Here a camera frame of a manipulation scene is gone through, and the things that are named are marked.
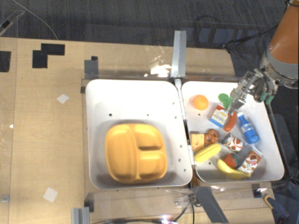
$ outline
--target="yellow divided plate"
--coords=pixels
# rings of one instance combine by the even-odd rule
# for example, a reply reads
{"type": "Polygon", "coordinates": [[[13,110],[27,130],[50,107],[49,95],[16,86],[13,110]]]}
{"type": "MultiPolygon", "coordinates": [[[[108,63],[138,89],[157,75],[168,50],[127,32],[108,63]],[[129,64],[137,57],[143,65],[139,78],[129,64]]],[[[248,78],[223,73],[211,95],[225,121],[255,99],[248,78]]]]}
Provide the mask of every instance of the yellow divided plate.
{"type": "Polygon", "coordinates": [[[155,181],[167,171],[163,137],[153,126],[113,126],[106,134],[105,150],[109,173],[120,183],[155,181]]]}

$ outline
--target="orange ball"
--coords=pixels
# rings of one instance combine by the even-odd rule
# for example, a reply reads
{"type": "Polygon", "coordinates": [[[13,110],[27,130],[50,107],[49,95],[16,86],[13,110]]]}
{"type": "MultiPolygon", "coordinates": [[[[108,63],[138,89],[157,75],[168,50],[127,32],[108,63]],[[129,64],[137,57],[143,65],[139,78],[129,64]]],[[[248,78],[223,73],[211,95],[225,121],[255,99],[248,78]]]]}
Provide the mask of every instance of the orange ball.
{"type": "Polygon", "coordinates": [[[197,95],[193,99],[193,105],[198,110],[205,110],[209,105],[209,101],[207,100],[207,98],[205,96],[197,95]]]}

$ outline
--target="banana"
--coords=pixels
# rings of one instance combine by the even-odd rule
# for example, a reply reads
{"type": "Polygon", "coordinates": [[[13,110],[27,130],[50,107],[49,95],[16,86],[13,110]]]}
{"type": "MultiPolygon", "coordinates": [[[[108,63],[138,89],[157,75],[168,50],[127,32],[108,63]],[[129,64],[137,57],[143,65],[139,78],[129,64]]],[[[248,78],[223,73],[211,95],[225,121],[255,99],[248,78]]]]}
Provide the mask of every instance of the banana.
{"type": "Polygon", "coordinates": [[[229,167],[223,160],[218,159],[217,166],[221,172],[233,179],[250,178],[251,174],[246,174],[242,171],[229,167]]]}
{"type": "Polygon", "coordinates": [[[221,150],[221,145],[219,143],[211,144],[208,147],[196,153],[194,159],[196,162],[203,162],[218,154],[220,150],[221,150]]]}

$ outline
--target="black square marker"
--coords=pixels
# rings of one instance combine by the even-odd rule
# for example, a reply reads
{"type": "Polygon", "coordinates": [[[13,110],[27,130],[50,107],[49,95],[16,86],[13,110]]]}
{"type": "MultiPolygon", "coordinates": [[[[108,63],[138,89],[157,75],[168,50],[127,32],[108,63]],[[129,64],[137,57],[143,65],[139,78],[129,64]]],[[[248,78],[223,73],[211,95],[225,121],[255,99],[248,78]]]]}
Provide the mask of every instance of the black square marker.
{"type": "Polygon", "coordinates": [[[65,45],[42,43],[43,55],[64,56],[65,45]]]}
{"type": "Polygon", "coordinates": [[[0,72],[8,72],[10,68],[10,51],[0,51],[0,72]]]}
{"type": "Polygon", "coordinates": [[[48,68],[48,56],[40,50],[33,51],[32,68],[48,68]]]}
{"type": "Polygon", "coordinates": [[[84,61],[84,74],[85,79],[99,78],[99,66],[97,60],[84,61]]]}

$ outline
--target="gray carpet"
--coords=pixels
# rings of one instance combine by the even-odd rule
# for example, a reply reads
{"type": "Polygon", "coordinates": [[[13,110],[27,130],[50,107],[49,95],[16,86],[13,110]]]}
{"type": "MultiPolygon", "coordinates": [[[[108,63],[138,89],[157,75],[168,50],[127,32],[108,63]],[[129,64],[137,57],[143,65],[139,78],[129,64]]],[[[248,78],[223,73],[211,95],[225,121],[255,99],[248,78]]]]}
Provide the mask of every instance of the gray carpet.
{"type": "MultiPolygon", "coordinates": [[[[174,30],[184,29],[188,47],[205,48],[220,48],[231,39],[265,31],[280,21],[285,9],[285,0],[16,1],[47,21],[60,40],[172,46],[174,30]]],[[[14,10],[23,9],[0,0],[0,22],[14,10]]],[[[4,36],[55,38],[28,12],[4,36]]],[[[266,34],[238,49],[258,64],[271,36],[266,34]]],[[[248,64],[235,56],[233,63],[238,76],[248,70],[248,64]]],[[[285,117],[298,151],[298,90],[282,89],[279,97],[273,101],[273,111],[285,117]]]]}
{"type": "MultiPolygon", "coordinates": [[[[181,29],[186,22],[209,15],[220,23],[271,27],[283,14],[284,0],[17,0],[49,23],[60,40],[88,41],[96,26],[110,29],[97,42],[137,43],[135,36],[145,29],[181,29]],[[119,36],[111,33],[119,31],[119,36]]],[[[20,9],[10,0],[0,0],[1,8],[20,9]]],[[[54,39],[49,29],[26,13],[20,20],[19,37],[54,39]]],[[[165,44],[168,32],[144,43],[165,44]]]]}

